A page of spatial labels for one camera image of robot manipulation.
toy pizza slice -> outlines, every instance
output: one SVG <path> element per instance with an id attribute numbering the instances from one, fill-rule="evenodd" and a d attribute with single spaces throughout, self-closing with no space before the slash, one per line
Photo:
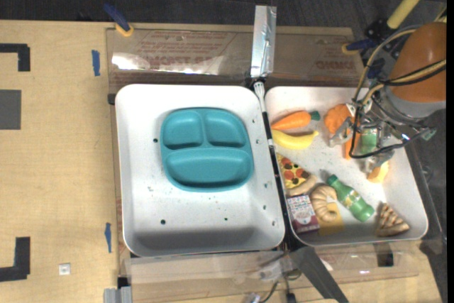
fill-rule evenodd
<path id="1" fill-rule="evenodd" d="M 297 196 L 306 193 L 315 185 L 317 179 L 315 175 L 307 172 L 303 167 L 279 153 L 276 153 L 276 157 L 284 178 L 287 196 Z"/>
<path id="2" fill-rule="evenodd" d="M 410 226 L 388 204 L 383 204 L 378 227 L 375 231 L 377 236 L 394 236 L 409 229 Z"/>

wooden table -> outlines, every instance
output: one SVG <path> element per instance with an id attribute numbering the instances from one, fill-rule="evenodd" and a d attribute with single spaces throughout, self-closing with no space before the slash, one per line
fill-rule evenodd
<path id="1" fill-rule="evenodd" d="M 118 240 L 106 29 L 112 23 L 0 21 L 0 43 L 26 43 L 31 71 L 0 53 L 0 89 L 21 90 L 21 129 L 0 130 L 0 268 L 14 264 L 16 237 L 31 239 L 26 280 L 0 282 L 2 302 L 101 302 L 116 287 Z M 141 28 L 151 27 L 143 24 Z M 92 51 L 100 54 L 95 76 Z M 104 229 L 111 224 L 112 250 Z M 340 284 L 351 302 L 440 302 L 426 256 L 419 274 Z M 70 263 L 69 275 L 59 264 Z M 332 302 L 314 288 L 299 302 Z M 269 302 L 281 302 L 282 291 Z M 244 296 L 186 302 L 242 302 Z"/>

yellow banana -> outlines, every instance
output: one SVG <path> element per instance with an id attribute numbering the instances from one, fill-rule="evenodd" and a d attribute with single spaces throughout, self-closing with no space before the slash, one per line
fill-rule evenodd
<path id="1" fill-rule="evenodd" d="M 317 130 L 305 136 L 291 136 L 282 131 L 271 130 L 273 141 L 287 149 L 305 149 L 312 144 L 314 138 L 319 134 Z"/>

teal plate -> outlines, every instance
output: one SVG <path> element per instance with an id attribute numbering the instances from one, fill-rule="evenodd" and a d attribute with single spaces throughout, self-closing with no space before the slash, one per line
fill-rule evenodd
<path id="1" fill-rule="evenodd" d="M 187 191 L 235 189 L 253 174 L 245 126 L 223 109 L 173 111 L 162 123 L 160 147 L 168 180 Z"/>

green bottle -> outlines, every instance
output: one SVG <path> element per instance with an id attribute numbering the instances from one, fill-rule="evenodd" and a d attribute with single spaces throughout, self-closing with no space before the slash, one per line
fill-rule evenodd
<path id="1" fill-rule="evenodd" d="M 339 202 L 347 207 L 356 219 L 364 222 L 375 213 L 372 206 L 352 187 L 343 184 L 336 175 L 331 175 L 326 183 L 336 190 Z"/>

